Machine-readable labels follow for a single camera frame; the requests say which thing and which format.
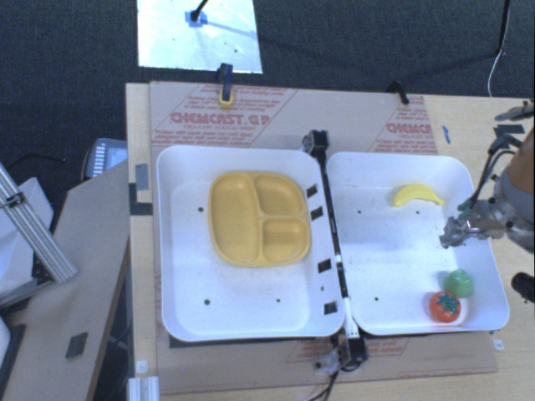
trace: toy tomato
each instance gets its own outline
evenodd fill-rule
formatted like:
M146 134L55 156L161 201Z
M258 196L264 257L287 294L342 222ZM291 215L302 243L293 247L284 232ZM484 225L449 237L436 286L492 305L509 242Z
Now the toy tomato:
M461 313L461 303L451 292L440 291L429 301L429 309L434 319L440 322L453 322Z

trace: toy banana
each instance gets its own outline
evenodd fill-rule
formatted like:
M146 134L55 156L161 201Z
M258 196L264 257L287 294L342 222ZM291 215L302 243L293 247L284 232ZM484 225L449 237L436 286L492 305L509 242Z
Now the toy banana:
M404 185L398 190L392 200L392 205L402 206L413 199L433 201L438 205L444 204L444 201L428 185L410 184Z

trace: carpeted floor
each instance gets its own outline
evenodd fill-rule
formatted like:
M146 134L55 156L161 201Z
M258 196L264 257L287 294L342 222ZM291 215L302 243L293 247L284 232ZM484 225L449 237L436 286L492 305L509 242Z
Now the carpeted floor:
M264 74L296 88L487 95L504 0L253 0ZM495 96L533 97L535 0L512 0ZM125 84L211 82L137 65L136 0L0 0L0 162L59 213L99 137L125 138ZM64 163L27 154L42 154Z

